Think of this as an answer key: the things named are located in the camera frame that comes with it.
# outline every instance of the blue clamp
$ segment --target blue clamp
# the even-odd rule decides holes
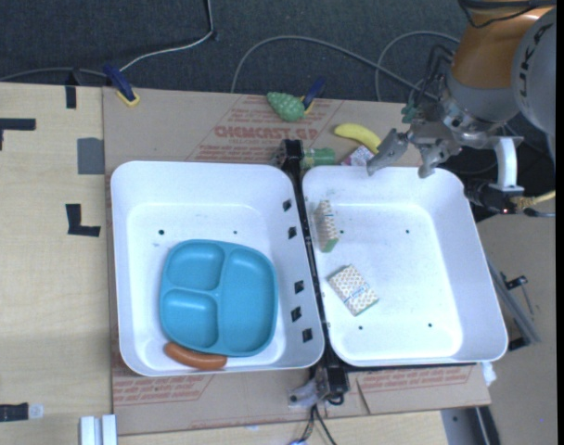
[[[307,94],[302,99],[302,104],[304,105],[305,112],[311,108],[313,101],[316,97],[319,97],[326,86],[326,78],[318,77],[317,80],[313,83],[311,88],[307,91]]]
[[[107,74],[111,83],[117,88],[117,95],[129,107],[140,102],[140,97],[134,92],[132,86],[127,82],[122,72],[109,63],[103,65],[103,72]]]

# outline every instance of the sausage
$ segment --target sausage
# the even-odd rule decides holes
[[[164,353],[169,358],[185,366],[191,366],[205,371],[221,369],[226,365],[226,361],[228,360],[226,356],[220,354],[196,352],[172,342],[164,345]]]

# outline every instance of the wooden surface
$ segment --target wooden surface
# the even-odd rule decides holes
[[[0,83],[0,403],[40,403],[41,419],[0,424],[0,444],[78,443],[78,420],[111,413],[105,177],[80,175],[77,140],[102,138],[101,91]],[[81,204],[100,237],[68,235],[65,205]],[[338,443],[443,445],[439,412],[326,421]],[[304,424],[120,438],[121,444],[287,444]],[[326,443],[318,426],[309,443]]]

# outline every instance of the white tray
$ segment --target white tray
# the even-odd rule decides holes
[[[276,268],[272,342],[257,355],[229,358],[221,372],[305,368],[319,360],[325,342],[286,174],[265,165],[132,161],[115,170],[110,189],[120,351],[131,369],[205,374],[162,351],[168,339],[160,328],[160,274],[169,250],[189,239],[255,248]]]
[[[463,185],[436,170],[316,167],[303,179],[330,343],[365,366],[493,361],[507,335]],[[330,201],[340,241],[317,246],[313,212]],[[352,264],[379,296],[353,316],[327,279]]]

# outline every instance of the blue plate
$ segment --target blue plate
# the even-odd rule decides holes
[[[252,356],[276,330],[274,265],[239,244],[189,240],[167,257],[160,282],[160,324],[175,343],[200,352]]]

